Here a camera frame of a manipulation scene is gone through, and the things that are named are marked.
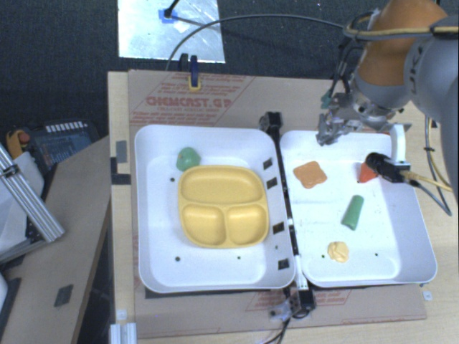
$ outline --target yellow divided plate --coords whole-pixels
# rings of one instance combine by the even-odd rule
[[[179,182],[181,226],[202,247],[248,247],[265,239],[268,203],[260,178],[235,166],[196,166]]]

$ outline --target cable connector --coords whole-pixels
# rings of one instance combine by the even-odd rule
[[[406,162],[395,163],[384,154],[370,153],[365,163],[374,172],[382,176],[382,178],[392,183],[405,182],[405,177],[402,175],[402,171],[409,171],[411,165]]]

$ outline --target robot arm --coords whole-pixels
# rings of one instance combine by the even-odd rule
[[[371,30],[456,27],[457,16],[431,0],[391,0],[373,19]],[[458,200],[458,34],[424,34],[366,43],[348,93],[326,101],[319,119],[319,144],[364,125],[389,131],[392,119],[410,100],[440,124],[445,165]]]

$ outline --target black floor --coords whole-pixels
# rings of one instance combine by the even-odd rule
[[[345,24],[389,0],[217,1],[220,17],[301,14]],[[458,13],[459,0],[441,5]],[[165,66],[118,57],[117,12],[117,0],[0,0],[2,142],[14,126],[64,118],[87,118],[101,136],[108,134],[107,72]],[[222,37],[227,63],[202,64],[202,72],[329,78],[342,38],[338,29],[285,19],[234,21],[223,25]],[[80,343],[107,340],[110,274],[104,251]]]

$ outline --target white tray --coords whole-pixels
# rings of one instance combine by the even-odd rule
[[[156,292],[273,289],[295,275],[293,253],[273,141],[253,129],[150,125],[136,134],[139,272]],[[203,165],[242,166],[265,184],[270,215],[266,239],[253,247],[211,249],[185,236],[179,218],[176,159],[192,147]],[[265,169],[263,163],[271,160]],[[277,178],[277,186],[266,182]],[[273,226],[284,223],[284,230]]]
[[[291,131],[281,139],[302,269],[320,287],[428,282],[437,263],[413,187],[379,177],[357,183],[371,152],[390,156],[388,135],[351,133],[321,147],[316,133]],[[293,169],[317,161],[328,180],[306,189]],[[355,231],[341,225],[353,195],[364,197]],[[327,254],[330,242],[349,247],[346,263]]]

